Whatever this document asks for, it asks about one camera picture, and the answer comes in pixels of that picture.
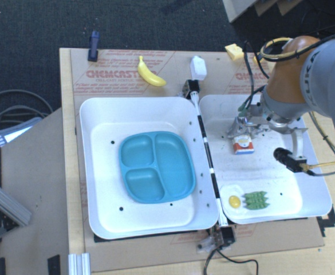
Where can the brown cardboard board red print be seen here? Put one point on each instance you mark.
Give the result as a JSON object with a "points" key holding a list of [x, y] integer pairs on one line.
{"points": [[121, 76]]}

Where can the white plastic tray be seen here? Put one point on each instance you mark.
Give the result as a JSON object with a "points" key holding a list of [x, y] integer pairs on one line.
{"points": [[104, 165], [264, 176]]}

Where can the yellow banana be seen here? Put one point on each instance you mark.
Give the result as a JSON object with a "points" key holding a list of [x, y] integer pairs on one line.
{"points": [[150, 76]]}

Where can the white fried egg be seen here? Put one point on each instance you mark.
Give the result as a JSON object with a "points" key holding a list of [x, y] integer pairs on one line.
{"points": [[231, 193]]}

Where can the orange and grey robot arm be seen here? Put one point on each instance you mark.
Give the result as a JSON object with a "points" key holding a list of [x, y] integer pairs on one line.
{"points": [[304, 76]]}

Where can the blue divided plate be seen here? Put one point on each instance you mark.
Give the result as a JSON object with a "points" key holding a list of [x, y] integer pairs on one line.
{"points": [[158, 168]]}

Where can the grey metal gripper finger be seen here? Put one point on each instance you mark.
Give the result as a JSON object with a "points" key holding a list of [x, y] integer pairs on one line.
{"points": [[236, 128], [257, 132]]}

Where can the yellow cheese wedge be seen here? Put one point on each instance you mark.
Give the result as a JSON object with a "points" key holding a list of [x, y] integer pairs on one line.
{"points": [[234, 51]]}

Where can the orange and white carton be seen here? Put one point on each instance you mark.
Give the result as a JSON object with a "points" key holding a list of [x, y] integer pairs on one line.
{"points": [[243, 147]]}

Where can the black cylinder on white bracket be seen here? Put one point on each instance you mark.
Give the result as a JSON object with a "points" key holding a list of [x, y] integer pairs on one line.
{"points": [[291, 159]]}

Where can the white bottle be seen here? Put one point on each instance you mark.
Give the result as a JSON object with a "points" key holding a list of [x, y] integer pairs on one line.
{"points": [[198, 67]]}

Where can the green pea pods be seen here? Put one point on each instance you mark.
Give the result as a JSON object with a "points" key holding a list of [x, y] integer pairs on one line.
{"points": [[256, 200]]}

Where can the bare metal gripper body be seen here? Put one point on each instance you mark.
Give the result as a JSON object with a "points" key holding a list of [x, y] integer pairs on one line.
{"points": [[273, 122]]}

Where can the thin black and white rod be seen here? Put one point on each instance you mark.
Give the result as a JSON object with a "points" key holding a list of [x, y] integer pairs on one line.
{"points": [[208, 150]]}

